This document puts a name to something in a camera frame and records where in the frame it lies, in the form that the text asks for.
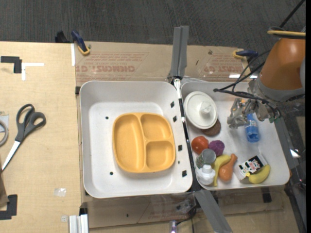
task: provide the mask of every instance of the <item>banana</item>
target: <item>banana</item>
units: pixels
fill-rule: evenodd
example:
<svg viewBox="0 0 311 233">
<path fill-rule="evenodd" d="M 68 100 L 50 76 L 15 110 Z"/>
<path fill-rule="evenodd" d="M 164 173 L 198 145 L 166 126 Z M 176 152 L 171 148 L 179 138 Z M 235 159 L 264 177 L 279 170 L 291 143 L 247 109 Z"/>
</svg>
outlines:
<svg viewBox="0 0 311 233">
<path fill-rule="evenodd" d="M 227 154 L 222 154 L 216 158 L 214 163 L 212 164 L 212 168 L 215 170 L 215 176 L 214 176 L 214 181 L 213 185 L 217 186 L 217 177 L 218 177 L 218 171 L 219 168 L 221 168 L 224 164 L 227 164 L 230 161 L 231 157 Z"/>
<path fill-rule="evenodd" d="M 270 165 L 264 165 L 261 169 L 259 169 L 256 173 L 250 174 L 247 173 L 246 175 L 248 176 L 248 180 L 250 183 L 253 184 L 259 184 L 263 182 L 269 175 L 270 173 Z"/>
</svg>

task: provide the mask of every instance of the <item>white bottle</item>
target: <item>white bottle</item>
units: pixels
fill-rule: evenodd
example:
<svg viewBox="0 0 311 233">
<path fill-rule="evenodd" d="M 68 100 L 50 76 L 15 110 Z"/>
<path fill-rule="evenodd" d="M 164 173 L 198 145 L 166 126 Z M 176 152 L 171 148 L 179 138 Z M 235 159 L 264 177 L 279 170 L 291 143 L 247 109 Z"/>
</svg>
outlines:
<svg viewBox="0 0 311 233">
<path fill-rule="evenodd" d="M 214 181 L 215 170 L 212 169 L 211 165 L 203 165 L 202 168 L 197 170 L 198 180 L 203 185 L 209 185 Z"/>
</svg>

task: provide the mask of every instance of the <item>blue bottle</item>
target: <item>blue bottle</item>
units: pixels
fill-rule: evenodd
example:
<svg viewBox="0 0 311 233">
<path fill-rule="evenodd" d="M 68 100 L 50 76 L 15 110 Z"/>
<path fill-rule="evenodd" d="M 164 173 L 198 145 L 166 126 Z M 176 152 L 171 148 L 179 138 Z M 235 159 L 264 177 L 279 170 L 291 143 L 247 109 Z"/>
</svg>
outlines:
<svg viewBox="0 0 311 233">
<path fill-rule="evenodd" d="M 249 124 L 245 125 L 247 140 L 251 143 L 259 141 L 259 132 L 257 122 L 254 120 L 252 114 L 247 114 L 247 120 Z"/>
</svg>

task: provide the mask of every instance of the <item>tomato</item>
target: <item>tomato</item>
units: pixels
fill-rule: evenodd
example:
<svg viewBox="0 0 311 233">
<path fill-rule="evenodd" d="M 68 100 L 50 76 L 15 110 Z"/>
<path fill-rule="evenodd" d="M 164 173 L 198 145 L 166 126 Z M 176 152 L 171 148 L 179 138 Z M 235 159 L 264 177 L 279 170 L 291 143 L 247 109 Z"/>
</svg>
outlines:
<svg viewBox="0 0 311 233">
<path fill-rule="evenodd" d="M 191 147 L 194 152 L 200 154 L 204 149 L 208 149 L 208 140 L 204 136 L 198 136 L 192 140 Z"/>
</svg>

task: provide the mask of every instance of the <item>orange divided plate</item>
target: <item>orange divided plate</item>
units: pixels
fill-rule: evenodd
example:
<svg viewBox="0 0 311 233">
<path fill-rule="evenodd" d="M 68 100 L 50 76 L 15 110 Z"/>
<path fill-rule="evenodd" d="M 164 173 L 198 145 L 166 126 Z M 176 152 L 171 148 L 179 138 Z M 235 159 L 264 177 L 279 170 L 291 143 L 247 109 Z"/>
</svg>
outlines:
<svg viewBox="0 0 311 233">
<path fill-rule="evenodd" d="M 163 171 L 175 161 L 171 125 L 158 114 L 127 113 L 117 117 L 112 144 L 118 165 L 128 172 Z"/>
</svg>

